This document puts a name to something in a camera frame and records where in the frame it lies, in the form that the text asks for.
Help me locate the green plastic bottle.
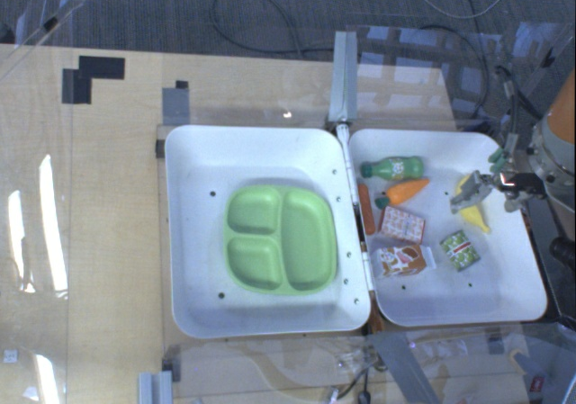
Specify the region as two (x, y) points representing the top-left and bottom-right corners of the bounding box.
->
(359, 156), (425, 182)

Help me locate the black cylinder on white bracket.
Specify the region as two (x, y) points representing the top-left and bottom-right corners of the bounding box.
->
(549, 235), (576, 265)

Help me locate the yellow banana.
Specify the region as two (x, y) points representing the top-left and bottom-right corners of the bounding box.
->
(455, 175), (492, 235)

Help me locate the orange sausage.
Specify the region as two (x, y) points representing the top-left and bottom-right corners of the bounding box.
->
(357, 184), (377, 236)

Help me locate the green can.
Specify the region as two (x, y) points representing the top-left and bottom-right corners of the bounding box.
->
(439, 229), (482, 273)

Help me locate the brown and white carton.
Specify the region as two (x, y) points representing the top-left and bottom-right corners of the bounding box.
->
(371, 243), (437, 280)

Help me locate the green divided plate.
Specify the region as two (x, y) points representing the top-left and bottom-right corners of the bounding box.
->
(223, 184), (339, 296)

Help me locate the orange carrot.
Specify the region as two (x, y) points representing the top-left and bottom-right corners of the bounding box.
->
(374, 178), (431, 210)

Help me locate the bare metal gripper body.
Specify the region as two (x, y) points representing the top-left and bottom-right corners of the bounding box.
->
(493, 144), (567, 214)

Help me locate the orange patterned carton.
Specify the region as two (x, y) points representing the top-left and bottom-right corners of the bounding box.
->
(377, 206), (427, 245)

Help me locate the white plastic tray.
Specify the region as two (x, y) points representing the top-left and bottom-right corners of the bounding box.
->
(164, 124), (373, 340)
(348, 128), (549, 328)

